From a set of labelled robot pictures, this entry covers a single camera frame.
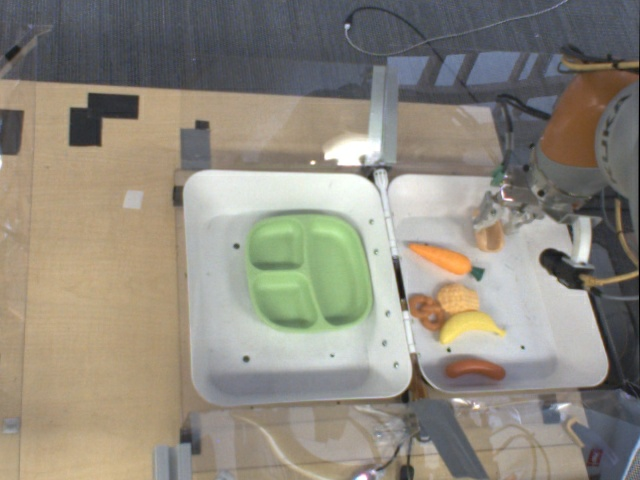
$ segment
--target white tray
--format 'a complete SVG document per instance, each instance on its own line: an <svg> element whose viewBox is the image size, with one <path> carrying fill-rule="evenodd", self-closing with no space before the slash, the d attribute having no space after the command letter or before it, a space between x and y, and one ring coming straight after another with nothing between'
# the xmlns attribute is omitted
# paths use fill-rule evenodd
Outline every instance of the white tray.
<svg viewBox="0 0 640 480"><path fill-rule="evenodd" d="M608 361L587 295L560 285L538 262L544 249L571 250L566 227L545 218L508 236L499 253L481 252L475 247L471 212L490 188L488 178L466 176L405 175L391 183L389 198L407 296L435 295L443 284L462 281L478 292L481 310L507 331L504 338L467 333L444 346L437 333L414 319L424 377L447 393L600 384ZM477 282L471 276L448 274L410 251L410 241L466 254L486 269L484 278ZM507 375L493 381L479 375L450 379L444 374L449 362L467 357L498 363Z"/></svg>
<svg viewBox="0 0 640 480"><path fill-rule="evenodd" d="M373 308L360 324L276 330L249 298L244 245L260 219L291 212L342 217L359 232ZM379 194L349 174L202 171L184 188L193 382L222 406L393 397L411 363Z"/></svg>

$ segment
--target white cable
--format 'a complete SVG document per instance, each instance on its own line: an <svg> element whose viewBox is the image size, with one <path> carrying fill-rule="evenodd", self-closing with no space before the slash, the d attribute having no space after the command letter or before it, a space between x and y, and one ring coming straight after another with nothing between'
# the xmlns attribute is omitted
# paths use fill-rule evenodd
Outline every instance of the white cable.
<svg viewBox="0 0 640 480"><path fill-rule="evenodd" d="M470 30L465 30L464 32L454 32L453 34L446 34L443 36L436 36L436 37L432 37L429 39L425 39L424 41L420 41L419 43L416 43L412 46L408 46L407 48L403 48L402 50L396 50L394 52L388 52L388 53L377 53L377 52L370 52L368 50L365 50L364 48L360 48L358 45L356 45L351 38L349 37L349 30L351 29L351 24L350 23L345 23L344 24L344 37L347 40L347 43L349 43L349 46L351 46L354 50L359 51L360 53L364 53L365 55L372 55L374 57L393 57L396 55L402 55L403 53L407 53L410 52L411 50L415 50L416 48L419 48L420 46L423 46L425 44L430 44L430 43L435 43L436 41L442 41L444 39L454 39L456 37L461 37L461 36L466 36L467 34L473 34L474 32L481 32L483 30L487 30L493 27L497 27L499 25L504 25L505 23L511 23L512 21L518 21L518 20L524 20L524 19L528 19L528 18L535 18L536 16L540 16L541 14L545 14L551 11L556 10L558 7L563 6L564 4L566 4L567 2L569 2L569 0L561 0L560 2L558 2L555 5L552 5L551 7L547 7L546 9L542 9L540 11L535 11L529 14L523 14L522 16L514 16L513 18L506 18L504 20L500 20L500 21L496 21L495 23L489 23L488 25L483 25L481 27L478 28L472 28Z"/></svg>

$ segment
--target white sticker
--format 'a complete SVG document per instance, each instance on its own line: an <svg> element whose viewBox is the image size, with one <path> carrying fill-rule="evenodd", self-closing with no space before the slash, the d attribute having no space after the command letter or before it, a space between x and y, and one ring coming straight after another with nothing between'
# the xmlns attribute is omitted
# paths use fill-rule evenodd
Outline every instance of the white sticker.
<svg viewBox="0 0 640 480"><path fill-rule="evenodd" d="M139 210L142 208L143 197L144 192L142 190L127 190L122 207L128 210Z"/></svg>

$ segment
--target toy food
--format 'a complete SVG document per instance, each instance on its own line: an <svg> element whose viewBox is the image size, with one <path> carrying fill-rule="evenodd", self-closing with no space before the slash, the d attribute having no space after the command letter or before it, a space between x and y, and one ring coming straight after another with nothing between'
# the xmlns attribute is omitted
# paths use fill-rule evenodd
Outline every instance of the toy food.
<svg viewBox="0 0 640 480"><path fill-rule="evenodd" d="M442 309L451 315L480 309L478 293L460 283L451 283L443 286L438 291L436 299L438 299Z"/></svg>
<svg viewBox="0 0 640 480"><path fill-rule="evenodd" d="M452 274L471 274L478 281L482 279L484 274L484 269L474 267L471 260L459 252L415 242L409 244L409 249Z"/></svg>
<svg viewBox="0 0 640 480"><path fill-rule="evenodd" d="M444 372L452 379L469 373L484 375L493 380L502 380L506 375L502 366L483 359L461 359L447 365Z"/></svg>
<svg viewBox="0 0 640 480"><path fill-rule="evenodd" d="M451 343L461 334L468 331L493 332L498 336L504 336L506 331L500 329L493 319L480 311L465 311L450 317L440 330L440 343Z"/></svg>
<svg viewBox="0 0 640 480"><path fill-rule="evenodd" d="M412 295L409 298L409 311L430 331L437 331L444 324L445 314L442 307L426 295Z"/></svg>

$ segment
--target green plate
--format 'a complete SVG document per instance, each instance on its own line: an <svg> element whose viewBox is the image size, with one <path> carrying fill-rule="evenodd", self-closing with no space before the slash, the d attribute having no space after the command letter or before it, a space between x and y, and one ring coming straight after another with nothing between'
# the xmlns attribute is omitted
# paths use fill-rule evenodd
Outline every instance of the green plate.
<svg viewBox="0 0 640 480"><path fill-rule="evenodd" d="M253 307L276 329L341 329L371 311L362 241L342 219L319 214L263 219L251 229L246 251Z"/></svg>

